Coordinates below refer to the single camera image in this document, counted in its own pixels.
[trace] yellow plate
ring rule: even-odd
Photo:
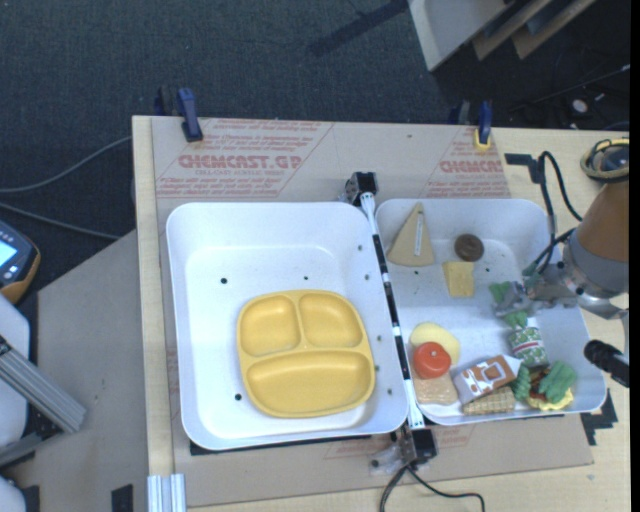
[[[238,317],[237,346],[249,397],[271,416],[334,414],[360,405],[373,391],[367,333],[356,309],[337,293],[256,297]]]

